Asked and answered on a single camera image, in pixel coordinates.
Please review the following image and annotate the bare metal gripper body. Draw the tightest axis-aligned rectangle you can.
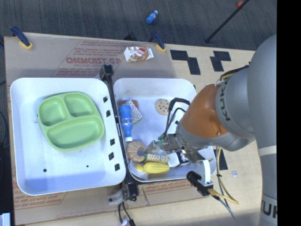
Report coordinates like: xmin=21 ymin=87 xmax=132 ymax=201
xmin=161 ymin=133 xmax=182 ymax=153

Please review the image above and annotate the yellow white patterned packet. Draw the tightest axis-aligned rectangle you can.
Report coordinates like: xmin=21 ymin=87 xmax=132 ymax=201
xmin=143 ymin=153 xmax=170 ymax=164

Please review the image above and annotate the white and dark blue carton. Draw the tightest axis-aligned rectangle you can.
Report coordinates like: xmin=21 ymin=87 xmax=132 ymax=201
xmin=167 ymin=151 xmax=191 ymax=168

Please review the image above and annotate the tan doughnut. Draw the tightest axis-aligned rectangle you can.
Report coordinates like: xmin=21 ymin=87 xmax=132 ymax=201
xmin=126 ymin=141 xmax=148 ymax=163

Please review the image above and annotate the yellow corn cob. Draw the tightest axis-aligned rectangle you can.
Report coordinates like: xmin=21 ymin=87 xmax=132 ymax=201
xmin=143 ymin=161 xmax=171 ymax=175

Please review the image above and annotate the white orange patterned packet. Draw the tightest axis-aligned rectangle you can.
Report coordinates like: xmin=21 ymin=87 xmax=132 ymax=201
xmin=127 ymin=99 xmax=143 ymax=125

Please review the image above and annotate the blue plastic bottle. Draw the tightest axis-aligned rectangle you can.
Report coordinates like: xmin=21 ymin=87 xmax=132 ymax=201
xmin=119 ymin=105 xmax=134 ymax=142
xmin=145 ymin=10 xmax=158 ymax=25

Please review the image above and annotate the tan chocolate chip biscuit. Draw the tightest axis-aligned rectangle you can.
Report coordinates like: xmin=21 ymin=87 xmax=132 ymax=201
xmin=155 ymin=98 xmax=171 ymax=116

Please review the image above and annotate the thin black rod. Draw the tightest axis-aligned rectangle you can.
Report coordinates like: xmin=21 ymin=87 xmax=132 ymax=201
xmin=106 ymin=75 xmax=132 ymax=186

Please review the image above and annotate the white plastic tray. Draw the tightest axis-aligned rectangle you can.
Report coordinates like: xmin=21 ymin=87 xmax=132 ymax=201
xmin=112 ymin=78 xmax=217 ymax=183
xmin=9 ymin=77 xmax=127 ymax=196

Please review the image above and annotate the green divided plate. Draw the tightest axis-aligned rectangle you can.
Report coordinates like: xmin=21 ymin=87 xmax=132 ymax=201
xmin=37 ymin=91 xmax=106 ymax=152

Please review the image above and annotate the white and brown carton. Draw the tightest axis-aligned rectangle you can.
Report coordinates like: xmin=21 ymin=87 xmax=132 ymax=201
xmin=123 ymin=46 xmax=155 ymax=63

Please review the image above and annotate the brown cardboard board red print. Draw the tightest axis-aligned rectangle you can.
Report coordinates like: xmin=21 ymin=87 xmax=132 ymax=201
xmin=4 ymin=32 xmax=212 ymax=226

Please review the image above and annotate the black stand pole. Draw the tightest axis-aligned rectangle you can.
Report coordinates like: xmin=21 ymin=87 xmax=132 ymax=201
xmin=204 ymin=0 xmax=266 ymax=43

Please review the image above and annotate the black cylinder on white bracket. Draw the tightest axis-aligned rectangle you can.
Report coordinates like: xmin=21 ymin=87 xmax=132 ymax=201
xmin=186 ymin=159 xmax=214 ymax=196

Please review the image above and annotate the black block with wires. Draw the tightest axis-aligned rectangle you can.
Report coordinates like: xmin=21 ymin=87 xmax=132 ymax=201
xmin=120 ymin=182 xmax=140 ymax=202
xmin=99 ymin=64 xmax=115 ymax=80

